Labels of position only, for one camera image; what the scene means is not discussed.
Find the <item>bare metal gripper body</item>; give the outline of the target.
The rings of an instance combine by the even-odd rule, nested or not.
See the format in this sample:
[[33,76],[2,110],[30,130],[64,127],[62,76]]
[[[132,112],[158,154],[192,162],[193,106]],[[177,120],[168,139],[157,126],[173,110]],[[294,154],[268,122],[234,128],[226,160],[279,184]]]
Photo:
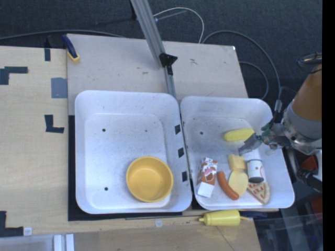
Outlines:
[[295,149],[297,151],[320,151],[322,139],[302,135],[292,125],[267,124],[261,128],[262,141],[272,149]]

